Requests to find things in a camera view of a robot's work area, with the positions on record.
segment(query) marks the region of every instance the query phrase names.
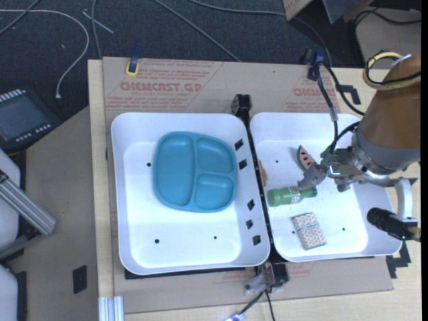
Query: green bottle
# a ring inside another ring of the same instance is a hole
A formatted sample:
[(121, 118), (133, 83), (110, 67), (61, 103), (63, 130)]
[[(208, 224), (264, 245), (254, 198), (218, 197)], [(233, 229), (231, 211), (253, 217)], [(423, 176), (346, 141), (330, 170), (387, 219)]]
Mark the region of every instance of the green bottle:
[(267, 192), (267, 201), (272, 207), (291, 205), (292, 203), (299, 203), (305, 197), (315, 197), (316, 193), (316, 187), (303, 191), (299, 191), (296, 186), (283, 189), (272, 189)]

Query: blue divided plate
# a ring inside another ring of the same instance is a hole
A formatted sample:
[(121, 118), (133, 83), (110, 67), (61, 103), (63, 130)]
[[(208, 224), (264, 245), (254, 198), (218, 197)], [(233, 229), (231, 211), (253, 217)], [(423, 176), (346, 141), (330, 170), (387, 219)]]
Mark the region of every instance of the blue divided plate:
[(222, 140), (192, 132), (171, 132), (158, 143), (153, 164), (156, 196), (186, 211), (222, 211), (235, 199), (235, 154)]

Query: black carpet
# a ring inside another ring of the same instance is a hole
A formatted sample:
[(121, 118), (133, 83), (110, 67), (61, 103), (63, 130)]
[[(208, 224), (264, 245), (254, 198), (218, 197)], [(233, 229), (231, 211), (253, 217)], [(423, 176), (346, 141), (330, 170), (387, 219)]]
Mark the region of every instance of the black carpet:
[[(25, 9), (34, 1), (0, 0), (0, 9)], [(323, 48), (321, 37), (332, 66), (363, 65), (349, 24), (339, 20), (330, 25), (321, 0), (313, 0), (291, 22), (274, 15), (218, 11), (185, 0), (159, 1), (200, 27), (229, 53), (153, 0), (98, 0), (95, 19), (112, 31), (97, 28), (102, 56), (129, 57), (139, 41), (145, 58), (296, 64), (305, 49)], [(282, 0), (198, 1), (230, 9), (284, 12)], [(1, 91), (28, 86), (63, 119), (87, 106), (87, 60), (99, 58), (91, 20), (82, 13), (86, 10), (90, 15), (92, 4), (93, 0), (41, 0), (34, 7), (76, 18), (90, 36), (86, 55), (60, 87), (62, 107), (55, 98), (58, 80), (86, 44), (82, 28), (63, 15), (28, 13), (0, 33)], [(371, 5), (421, 11), (421, 0), (376, 0)], [(0, 29), (18, 15), (0, 11)]]

